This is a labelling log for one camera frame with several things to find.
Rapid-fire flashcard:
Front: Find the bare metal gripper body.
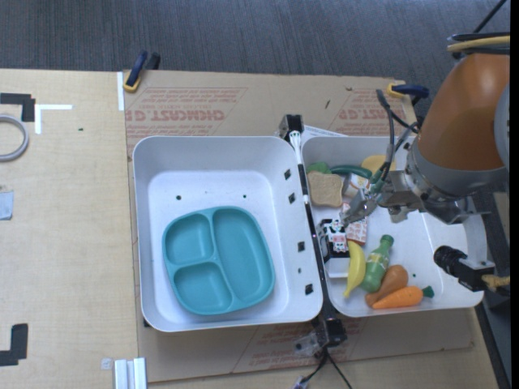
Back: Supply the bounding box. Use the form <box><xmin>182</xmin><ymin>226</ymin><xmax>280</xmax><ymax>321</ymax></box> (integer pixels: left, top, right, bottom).
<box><xmin>376</xmin><ymin>169</ymin><xmax>480</xmax><ymax>224</ymax></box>

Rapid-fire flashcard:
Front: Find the orange patterned packet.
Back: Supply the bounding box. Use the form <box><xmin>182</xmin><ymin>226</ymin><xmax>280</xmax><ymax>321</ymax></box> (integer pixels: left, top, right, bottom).
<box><xmin>344</xmin><ymin>216</ymin><xmax>370</xmax><ymax>246</ymax></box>

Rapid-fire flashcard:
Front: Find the tan bread slice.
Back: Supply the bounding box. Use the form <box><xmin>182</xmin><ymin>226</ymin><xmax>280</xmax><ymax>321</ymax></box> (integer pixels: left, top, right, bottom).
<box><xmin>306</xmin><ymin>170</ymin><xmax>345</xmax><ymax>208</ymax></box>

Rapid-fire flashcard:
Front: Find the cow print milk carton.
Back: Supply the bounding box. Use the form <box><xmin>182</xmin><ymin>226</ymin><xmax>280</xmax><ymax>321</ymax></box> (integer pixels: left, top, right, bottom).
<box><xmin>316</xmin><ymin>217</ymin><xmax>352</xmax><ymax>279</ymax></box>

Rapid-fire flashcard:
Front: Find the dark green cucumber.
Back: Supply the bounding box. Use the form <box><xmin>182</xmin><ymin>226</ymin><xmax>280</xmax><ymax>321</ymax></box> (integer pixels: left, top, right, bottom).
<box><xmin>329</xmin><ymin>164</ymin><xmax>374</xmax><ymax>180</ymax></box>

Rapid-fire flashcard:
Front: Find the thin black and white rod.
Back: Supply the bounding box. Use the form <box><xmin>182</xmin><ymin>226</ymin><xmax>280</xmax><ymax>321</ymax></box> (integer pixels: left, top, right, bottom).
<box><xmin>289</xmin><ymin>130</ymin><xmax>338</xmax><ymax>324</ymax></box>

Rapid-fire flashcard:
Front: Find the yellow round toy food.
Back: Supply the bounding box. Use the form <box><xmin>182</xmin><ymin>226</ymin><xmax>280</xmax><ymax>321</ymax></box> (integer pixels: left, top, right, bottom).
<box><xmin>360</xmin><ymin>154</ymin><xmax>397</xmax><ymax>174</ymax></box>

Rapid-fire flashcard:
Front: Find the green lettuce leaf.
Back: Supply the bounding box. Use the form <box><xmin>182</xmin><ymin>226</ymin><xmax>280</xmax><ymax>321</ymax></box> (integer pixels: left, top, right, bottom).
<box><xmin>305</xmin><ymin>160</ymin><xmax>333</xmax><ymax>175</ymax></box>

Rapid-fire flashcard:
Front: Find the green bottle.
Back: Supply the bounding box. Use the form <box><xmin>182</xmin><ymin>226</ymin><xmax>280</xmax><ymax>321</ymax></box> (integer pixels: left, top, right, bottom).
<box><xmin>359</xmin><ymin>233</ymin><xmax>396</xmax><ymax>294</ymax></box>

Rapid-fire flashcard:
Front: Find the yellow banana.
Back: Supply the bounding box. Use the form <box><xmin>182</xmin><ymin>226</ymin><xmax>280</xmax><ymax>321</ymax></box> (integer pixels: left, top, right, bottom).
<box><xmin>343</xmin><ymin>239</ymin><xmax>367</xmax><ymax>299</ymax></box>

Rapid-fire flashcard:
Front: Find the white plastic tray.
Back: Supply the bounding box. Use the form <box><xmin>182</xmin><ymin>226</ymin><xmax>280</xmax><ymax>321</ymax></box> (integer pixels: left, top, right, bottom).
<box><xmin>131</xmin><ymin>135</ymin><xmax>324</xmax><ymax>333</ymax></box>
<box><xmin>301</xmin><ymin>135</ymin><xmax>486</xmax><ymax>319</ymax></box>

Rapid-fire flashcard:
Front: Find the brown toy drumstick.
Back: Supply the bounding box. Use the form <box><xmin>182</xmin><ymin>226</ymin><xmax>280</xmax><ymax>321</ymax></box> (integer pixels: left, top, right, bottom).
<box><xmin>364</xmin><ymin>263</ymin><xmax>410</xmax><ymax>309</ymax></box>

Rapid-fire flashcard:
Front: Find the white paper sheet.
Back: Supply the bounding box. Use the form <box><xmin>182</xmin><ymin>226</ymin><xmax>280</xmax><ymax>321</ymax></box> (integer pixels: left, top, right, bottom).
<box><xmin>301</xmin><ymin>124</ymin><xmax>350</xmax><ymax>139</ymax></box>

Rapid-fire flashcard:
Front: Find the orange carrot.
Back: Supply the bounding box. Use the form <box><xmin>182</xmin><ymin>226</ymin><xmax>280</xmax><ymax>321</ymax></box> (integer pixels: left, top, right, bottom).
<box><xmin>371</xmin><ymin>284</ymin><xmax>436</xmax><ymax>310</ymax></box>

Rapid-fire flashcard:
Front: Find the teal divided plate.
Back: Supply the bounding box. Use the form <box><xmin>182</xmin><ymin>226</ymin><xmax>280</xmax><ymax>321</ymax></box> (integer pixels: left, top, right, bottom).
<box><xmin>161</xmin><ymin>205</ymin><xmax>277</xmax><ymax>317</ymax></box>

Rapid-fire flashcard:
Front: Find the brown cardboard board red print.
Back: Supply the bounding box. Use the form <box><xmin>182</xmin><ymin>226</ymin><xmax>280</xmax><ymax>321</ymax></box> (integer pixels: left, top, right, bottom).
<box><xmin>122</xmin><ymin>69</ymin><xmax>476</xmax><ymax>384</ymax></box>

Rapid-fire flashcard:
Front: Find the black cylinder on white bracket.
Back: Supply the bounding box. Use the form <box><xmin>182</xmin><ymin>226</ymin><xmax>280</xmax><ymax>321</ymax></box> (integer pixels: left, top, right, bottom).
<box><xmin>433</xmin><ymin>207</ymin><xmax>498</xmax><ymax>294</ymax></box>

